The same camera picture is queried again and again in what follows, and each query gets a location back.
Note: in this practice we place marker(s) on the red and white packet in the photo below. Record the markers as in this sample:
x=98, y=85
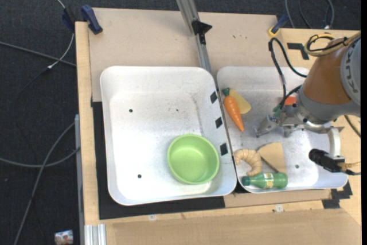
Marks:
x=64, y=237

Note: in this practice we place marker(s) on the green bottle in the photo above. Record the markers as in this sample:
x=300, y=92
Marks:
x=269, y=180

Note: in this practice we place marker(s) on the yellow lemon wedge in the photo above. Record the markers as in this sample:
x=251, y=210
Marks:
x=243, y=104

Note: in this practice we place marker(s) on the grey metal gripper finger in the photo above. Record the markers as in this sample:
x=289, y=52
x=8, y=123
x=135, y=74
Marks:
x=289, y=130
x=265, y=126

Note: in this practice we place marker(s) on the white plastic tray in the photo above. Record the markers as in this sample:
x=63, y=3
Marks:
x=301, y=152
x=149, y=123

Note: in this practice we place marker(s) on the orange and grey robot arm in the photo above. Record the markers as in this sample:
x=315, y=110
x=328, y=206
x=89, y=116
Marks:
x=324, y=86

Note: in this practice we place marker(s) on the pale brown flat board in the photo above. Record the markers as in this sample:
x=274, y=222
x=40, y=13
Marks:
x=149, y=37

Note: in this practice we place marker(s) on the black cylinder on white bracket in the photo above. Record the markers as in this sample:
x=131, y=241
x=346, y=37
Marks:
x=324, y=159

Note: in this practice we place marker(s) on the beige croissant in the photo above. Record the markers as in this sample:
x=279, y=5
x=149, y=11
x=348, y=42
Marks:
x=253, y=159

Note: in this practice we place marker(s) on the orange carrot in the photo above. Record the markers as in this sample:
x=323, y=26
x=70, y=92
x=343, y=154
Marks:
x=233, y=112

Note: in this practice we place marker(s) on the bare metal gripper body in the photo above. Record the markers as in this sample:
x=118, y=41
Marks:
x=289, y=117

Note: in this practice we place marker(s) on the green bowl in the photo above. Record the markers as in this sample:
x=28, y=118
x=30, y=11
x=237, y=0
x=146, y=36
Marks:
x=193, y=159

